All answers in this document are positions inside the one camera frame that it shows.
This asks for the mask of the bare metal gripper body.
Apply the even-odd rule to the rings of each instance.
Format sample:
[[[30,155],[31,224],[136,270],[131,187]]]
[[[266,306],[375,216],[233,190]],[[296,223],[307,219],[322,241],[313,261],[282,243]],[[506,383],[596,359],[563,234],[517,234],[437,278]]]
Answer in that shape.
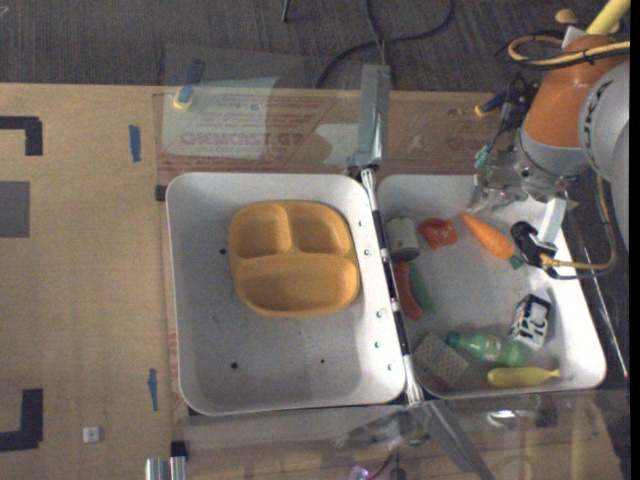
[[[479,151],[474,157],[474,189],[470,213],[495,211],[514,202],[533,199],[548,203],[563,197],[576,176],[557,176],[518,151]]]

